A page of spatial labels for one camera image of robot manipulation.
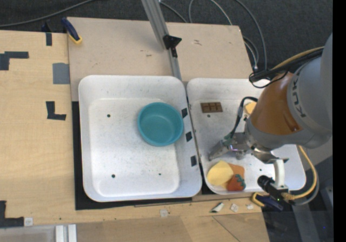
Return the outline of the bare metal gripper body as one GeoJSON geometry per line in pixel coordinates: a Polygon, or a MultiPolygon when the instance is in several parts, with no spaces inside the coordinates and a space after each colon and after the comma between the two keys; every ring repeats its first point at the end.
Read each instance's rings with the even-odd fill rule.
{"type": "Polygon", "coordinates": [[[229,145],[229,151],[234,155],[237,150],[246,150],[246,156],[252,155],[264,164],[272,164],[278,159],[271,153],[270,149],[258,145],[251,136],[244,132],[236,132],[226,141],[226,144],[229,145]]]}

